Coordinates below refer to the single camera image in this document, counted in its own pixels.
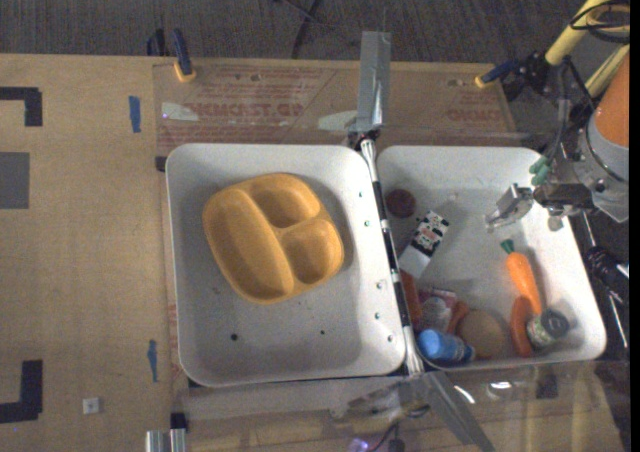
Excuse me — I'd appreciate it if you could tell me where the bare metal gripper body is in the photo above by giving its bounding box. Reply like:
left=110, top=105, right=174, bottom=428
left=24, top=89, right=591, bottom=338
left=532, top=159, right=631, bottom=224

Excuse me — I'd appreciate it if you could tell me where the white plastic tray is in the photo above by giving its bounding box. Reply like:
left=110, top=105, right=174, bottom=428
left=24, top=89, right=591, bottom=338
left=164, top=142, right=408, bottom=388
left=375, top=144, right=609, bottom=372

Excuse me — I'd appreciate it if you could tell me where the orange carrot with green top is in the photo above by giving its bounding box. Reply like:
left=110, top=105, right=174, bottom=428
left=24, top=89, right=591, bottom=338
left=499, top=238, right=544, bottom=316

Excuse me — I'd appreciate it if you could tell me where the white carton with cow print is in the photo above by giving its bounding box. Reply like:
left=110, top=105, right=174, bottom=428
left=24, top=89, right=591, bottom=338
left=397, top=210, right=451, bottom=279

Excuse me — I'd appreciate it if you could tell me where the brown round biscuit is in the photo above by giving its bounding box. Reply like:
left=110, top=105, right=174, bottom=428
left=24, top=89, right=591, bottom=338
left=384, top=188, right=418, bottom=220

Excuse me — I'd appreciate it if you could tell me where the small brown-orange curved piece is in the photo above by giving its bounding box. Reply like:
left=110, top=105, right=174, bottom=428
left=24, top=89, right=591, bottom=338
left=446, top=300, right=472, bottom=337

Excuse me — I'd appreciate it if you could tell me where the pink and clear packet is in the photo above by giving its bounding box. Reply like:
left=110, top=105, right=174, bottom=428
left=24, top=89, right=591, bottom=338
left=418, top=288, right=459, bottom=334

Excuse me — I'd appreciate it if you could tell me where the orange sausage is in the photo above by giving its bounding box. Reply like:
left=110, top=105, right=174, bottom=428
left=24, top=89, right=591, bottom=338
left=509, top=295, right=535, bottom=359

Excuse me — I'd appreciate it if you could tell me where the thin black and white rod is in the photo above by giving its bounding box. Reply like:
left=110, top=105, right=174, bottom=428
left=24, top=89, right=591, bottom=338
left=358, top=138, right=426, bottom=377

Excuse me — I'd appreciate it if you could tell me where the brown round bread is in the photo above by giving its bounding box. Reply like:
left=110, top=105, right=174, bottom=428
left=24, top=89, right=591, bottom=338
left=458, top=309, right=506, bottom=361

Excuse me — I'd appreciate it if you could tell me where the small green can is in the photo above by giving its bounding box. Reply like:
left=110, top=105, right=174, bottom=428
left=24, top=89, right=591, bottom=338
left=525, top=307, right=572, bottom=352

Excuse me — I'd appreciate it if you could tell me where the red-orange sausage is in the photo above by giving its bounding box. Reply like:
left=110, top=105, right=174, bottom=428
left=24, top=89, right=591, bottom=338
left=399, top=269, right=424, bottom=332

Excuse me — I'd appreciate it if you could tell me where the clear bottle with blue cap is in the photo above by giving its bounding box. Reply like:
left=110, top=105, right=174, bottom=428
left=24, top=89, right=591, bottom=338
left=416, top=328, right=477, bottom=367

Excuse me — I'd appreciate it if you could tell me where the orange divided plate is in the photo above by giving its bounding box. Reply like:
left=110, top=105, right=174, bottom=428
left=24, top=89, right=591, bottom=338
left=201, top=172, right=347, bottom=306

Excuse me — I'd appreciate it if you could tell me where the brown cardboard board, red print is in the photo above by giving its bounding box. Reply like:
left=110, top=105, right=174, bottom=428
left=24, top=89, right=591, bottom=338
left=151, top=58, right=621, bottom=436

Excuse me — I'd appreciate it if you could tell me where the black cylinder on white bracket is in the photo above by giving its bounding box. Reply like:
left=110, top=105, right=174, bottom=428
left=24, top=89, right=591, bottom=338
left=584, top=244, right=631, bottom=291

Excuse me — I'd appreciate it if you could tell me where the black block with thin wires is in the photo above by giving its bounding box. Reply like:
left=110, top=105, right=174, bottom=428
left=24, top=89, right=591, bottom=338
left=348, top=124, right=383, bottom=143

